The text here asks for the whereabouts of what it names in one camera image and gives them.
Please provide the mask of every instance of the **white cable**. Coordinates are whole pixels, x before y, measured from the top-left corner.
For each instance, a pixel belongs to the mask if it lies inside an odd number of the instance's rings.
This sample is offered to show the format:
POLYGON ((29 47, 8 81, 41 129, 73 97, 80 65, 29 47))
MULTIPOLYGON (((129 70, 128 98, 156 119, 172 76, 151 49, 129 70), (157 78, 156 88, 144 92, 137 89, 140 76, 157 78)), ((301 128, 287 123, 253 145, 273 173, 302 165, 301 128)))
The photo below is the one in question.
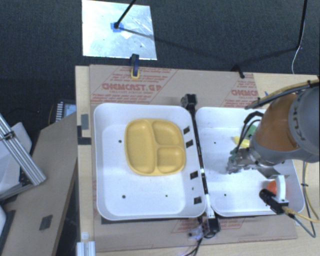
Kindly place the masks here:
POLYGON ((305 32, 305 24, 306 24, 306 22, 303 22, 301 41, 300 41, 300 44, 299 44, 299 46, 298 46, 298 49, 296 49, 296 52, 295 52, 295 55, 294 55, 294 58, 293 58, 293 61, 292 61, 292 64, 291 64, 292 74, 295 74, 295 72, 294 72, 294 63, 295 63, 297 54, 298 54, 298 52, 299 52, 299 50, 300 50, 300 48, 301 48, 302 38, 304 37, 304 32, 305 32))

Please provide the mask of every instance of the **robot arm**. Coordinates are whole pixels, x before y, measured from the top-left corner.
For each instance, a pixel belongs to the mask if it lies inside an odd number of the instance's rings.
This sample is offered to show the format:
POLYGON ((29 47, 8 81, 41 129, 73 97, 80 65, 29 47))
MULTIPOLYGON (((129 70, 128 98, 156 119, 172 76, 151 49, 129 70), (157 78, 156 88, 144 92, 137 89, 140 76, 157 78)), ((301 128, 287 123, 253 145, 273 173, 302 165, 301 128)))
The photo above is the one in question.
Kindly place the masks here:
POLYGON ((285 160, 319 161, 319 80, 306 85, 298 94, 275 96, 249 147, 236 150, 229 158, 228 173, 254 168, 269 178, 277 174, 273 166, 285 160))

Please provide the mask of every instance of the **black carpet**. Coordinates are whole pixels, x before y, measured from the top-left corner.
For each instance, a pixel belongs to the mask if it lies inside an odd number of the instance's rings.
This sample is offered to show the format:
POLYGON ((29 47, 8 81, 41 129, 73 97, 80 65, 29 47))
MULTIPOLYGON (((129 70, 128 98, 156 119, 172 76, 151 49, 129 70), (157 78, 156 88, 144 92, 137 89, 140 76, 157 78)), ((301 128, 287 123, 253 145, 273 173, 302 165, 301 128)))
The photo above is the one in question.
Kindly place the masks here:
MULTIPOLYGON (((129 0, 109 1, 129 3, 129 0)), ((138 0, 149 5, 157 61, 145 67, 292 73, 303 0, 138 0)), ((319 74, 320 1, 309 0, 294 71, 319 74)), ((82 56, 80 0, 0 0, 0 113, 31 137, 58 99, 75 98, 75 66, 127 65, 82 56)))

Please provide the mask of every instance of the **silver sheet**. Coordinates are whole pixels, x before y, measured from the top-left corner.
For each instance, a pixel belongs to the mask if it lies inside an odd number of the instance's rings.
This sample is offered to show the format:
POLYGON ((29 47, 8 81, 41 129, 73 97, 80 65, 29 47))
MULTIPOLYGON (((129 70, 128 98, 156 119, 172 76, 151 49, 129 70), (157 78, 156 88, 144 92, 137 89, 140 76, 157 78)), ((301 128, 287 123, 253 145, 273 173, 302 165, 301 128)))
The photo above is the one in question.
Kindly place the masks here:
POLYGON ((133 5, 114 30, 128 4, 82 0, 83 55, 128 59, 139 54, 143 60, 157 60, 150 7, 133 5))

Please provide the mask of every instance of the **black pole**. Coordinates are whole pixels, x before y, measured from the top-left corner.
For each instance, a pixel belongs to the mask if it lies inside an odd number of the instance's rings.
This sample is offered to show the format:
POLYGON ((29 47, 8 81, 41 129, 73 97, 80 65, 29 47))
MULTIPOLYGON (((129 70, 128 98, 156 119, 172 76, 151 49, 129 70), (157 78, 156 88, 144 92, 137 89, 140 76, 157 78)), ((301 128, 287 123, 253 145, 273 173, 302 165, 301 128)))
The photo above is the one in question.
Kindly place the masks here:
POLYGON ((126 16, 126 14, 129 12, 129 10, 131 9, 131 7, 134 5, 134 3, 136 2, 137 0, 132 0, 132 2, 129 4, 129 6, 127 7, 127 9, 124 11, 124 13, 122 14, 122 16, 120 17, 120 19, 114 23, 114 28, 115 29, 118 29, 119 28, 119 25, 120 25, 120 22, 123 20, 123 18, 126 16))
POLYGON ((300 25, 299 41, 298 41, 298 45, 296 46, 296 48, 299 48, 299 46, 301 45, 302 35, 303 35, 303 32, 304 32, 304 26, 305 26, 307 4, 308 4, 308 0, 304 0, 302 18, 301 18, 301 25, 300 25))

